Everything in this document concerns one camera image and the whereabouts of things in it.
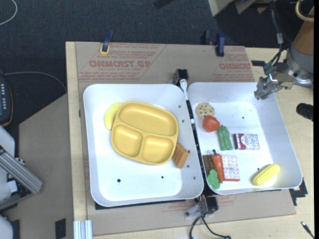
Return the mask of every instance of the dark floor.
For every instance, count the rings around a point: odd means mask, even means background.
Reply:
[[[0,70],[50,74],[66,85],[66,41],[199,44],[204,31],[222,31],[226,45],[277,47],[270,12],[253,6],[241,15],[233,3],[213,17],[208,0],[14,0],[18,11],[0,25]],[[297,0],[276,2],[282,31],[294,39],[302,21],[294,13]],[[0,24],[14,13],[10,0],[0,0]],[[14,113],[10,131],[64,94],[62,86],[43,75],[6,77]]]

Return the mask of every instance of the table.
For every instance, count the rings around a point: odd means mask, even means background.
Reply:
[[[249,60],[268,61],[277,52],[276,49],[246,48]],[[72,189],[74,220],[87,219],[86,193],[84,185],[81,123],[79,118],[79,93],[76,67],[76,43],[66,42],[68,104],[70,120],[70,142],[72,163]],[[255,80],[262,75],[260,67],[252,66]],[[300,167],[307,186],[308,194],[297,200],[295,215],[262,218],[211,224],[211,228],[218,234],[231,235],[235,238],[307,238],[310,237],[301,225],[304,221],[314,233],[314,124],[296,113],[299,103],[313,105],[313,90],[294,86],[291,90],[281,90],[276,98],[283,115],[287,131],[291,138]],[[188,238],[189,227],[158,229],[151,231],[132,232],[114,235],[96,236],[97,239],[124,239],[124,238]],[[204,225],[197,225],[193,236],[201,239],[213,238]]]

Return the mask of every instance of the candy bar wrapper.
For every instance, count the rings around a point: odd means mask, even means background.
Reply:
[[[260,148],[258,136],[252,133],[237,133],[234,134],[235,148],[258,150]]]
[[[224,181],[240,181],[237,156],[222,155]]]

